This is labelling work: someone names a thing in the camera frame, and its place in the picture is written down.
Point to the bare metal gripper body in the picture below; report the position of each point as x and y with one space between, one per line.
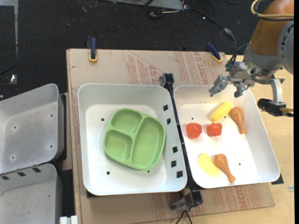
241 72

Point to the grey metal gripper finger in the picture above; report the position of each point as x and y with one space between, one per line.
241 90
218 85

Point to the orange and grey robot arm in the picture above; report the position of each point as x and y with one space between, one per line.
268 31

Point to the yellow corn cob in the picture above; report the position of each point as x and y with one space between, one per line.
220 112

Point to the orange chicken drumstick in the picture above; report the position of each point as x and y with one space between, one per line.
223 164
238 118

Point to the red bell pepper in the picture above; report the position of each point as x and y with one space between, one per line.
214 129

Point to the red tomato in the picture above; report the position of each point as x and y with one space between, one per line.
193 130

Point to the thin black rod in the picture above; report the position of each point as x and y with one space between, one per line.
180 129

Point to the white plastic tray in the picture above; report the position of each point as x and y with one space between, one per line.
28 125
98 171
254 153
28 195

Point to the brown cardboard board, red print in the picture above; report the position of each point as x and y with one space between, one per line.
140 64

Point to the green divided plate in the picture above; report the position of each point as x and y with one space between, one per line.
147 141

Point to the black cylinder on white bracket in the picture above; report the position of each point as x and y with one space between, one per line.
271 106

